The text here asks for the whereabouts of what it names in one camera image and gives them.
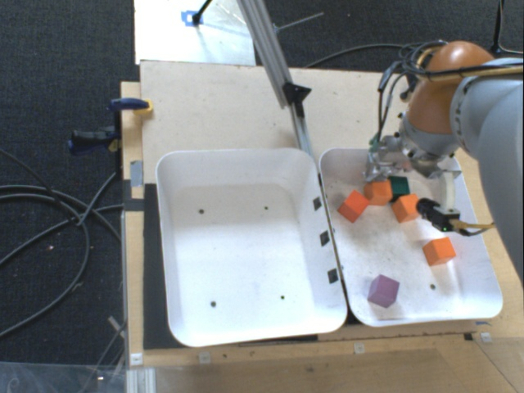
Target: purple cube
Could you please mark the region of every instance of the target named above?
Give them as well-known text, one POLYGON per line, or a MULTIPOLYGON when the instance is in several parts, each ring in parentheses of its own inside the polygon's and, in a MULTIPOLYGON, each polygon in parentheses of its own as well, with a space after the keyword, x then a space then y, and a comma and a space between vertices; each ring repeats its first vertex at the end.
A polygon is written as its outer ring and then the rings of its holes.
POLYGON ((385 275, 378 275, 369 288, 368 301, 382 307, 389 307, 396 301, 399 292, 400 282, 388 278, 385 275))

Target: clamp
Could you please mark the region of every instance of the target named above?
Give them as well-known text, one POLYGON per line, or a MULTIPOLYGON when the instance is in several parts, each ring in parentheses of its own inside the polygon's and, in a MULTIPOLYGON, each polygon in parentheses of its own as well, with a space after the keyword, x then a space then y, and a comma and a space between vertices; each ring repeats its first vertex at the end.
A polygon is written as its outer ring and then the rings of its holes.
POLYGON ((116 152, 120 148, 120 112, 132 110, 135 115, 149 115, 153 111, 153 104, 149 100, 124 97, 111 100, 107 107, 115 115, 115 125, 99 128, 93 132, 73 131, 67 142, 73 156, 83 156, 99 149, 116 152))

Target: black bracket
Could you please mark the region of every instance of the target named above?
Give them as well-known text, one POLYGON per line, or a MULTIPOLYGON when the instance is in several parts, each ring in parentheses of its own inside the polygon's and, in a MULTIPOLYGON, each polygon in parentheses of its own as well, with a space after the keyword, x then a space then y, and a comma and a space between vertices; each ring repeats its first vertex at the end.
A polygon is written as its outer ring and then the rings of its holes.
POLYGON ((295 105, 297 116, 304 118, 305 114, 302 102, 311 93, 311 89, 287 82, 282 86, 282 90, 284 91, 284 95, 286 95, 287 103, 295 105))

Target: yellow wire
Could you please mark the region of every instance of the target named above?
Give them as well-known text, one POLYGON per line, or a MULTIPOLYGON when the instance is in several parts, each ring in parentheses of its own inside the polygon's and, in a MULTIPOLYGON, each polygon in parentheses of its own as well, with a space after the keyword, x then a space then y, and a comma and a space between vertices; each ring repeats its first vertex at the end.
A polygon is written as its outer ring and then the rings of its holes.
POLYGON ((495 228, 495 224, 470 224, 470 223, 464 223, 463 221, 459 219, 451 219, 449 223, 458 229, 465 230, 466 228, 481 228, 481 229, 489 229, 489 228, 495 228))
POLYGON ((516 65, 514 67, 504 67, 504 68, 494 68, 489 70, 470 70, 464 71, 463 73, 449 73, 448 75, 436 75, 436 76, 426 76, 426 75, 417 75, 421 80, 429 80, 430 82, 440 82, 444 80, 451 79, 462 79, 464 77, 472 76, 496 76, 496 75, 518 75, 524 72, 524 67, 522 65, 516 65))
POLYGON ((430 54, 432 54, 436 49, 439 49, 442 47, 429 47, 426 51, 424 51, 420 57, 417 59, 417 67, 420 68, 426 57, 430 54))

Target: orange cube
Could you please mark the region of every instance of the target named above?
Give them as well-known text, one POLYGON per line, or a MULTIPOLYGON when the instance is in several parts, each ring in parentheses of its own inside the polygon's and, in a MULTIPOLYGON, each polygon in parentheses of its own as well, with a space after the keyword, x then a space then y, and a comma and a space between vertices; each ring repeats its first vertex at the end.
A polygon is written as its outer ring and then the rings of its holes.
POLYGON ((418 217, 417 202, 418 196, 410 193, 409 195, 400 196, 398 200, 391 204, 391 208, 399 223, 405 223, 418 217))
POLYGON ((457 255, 449 237, 431 240, 422 250, 429 266, 445 264, 457 255))
POLYGON ((384 182, 369 182, 364 186, 364 195, 369 199, 371 206, 384 206, 393 197, 393 190, 391 189, 391 182, 385 180, 384 182))
POLYGON ((358 191, 353 191, 338 208, 338 212, 354 223, 368 205, 368 198, 358 191))

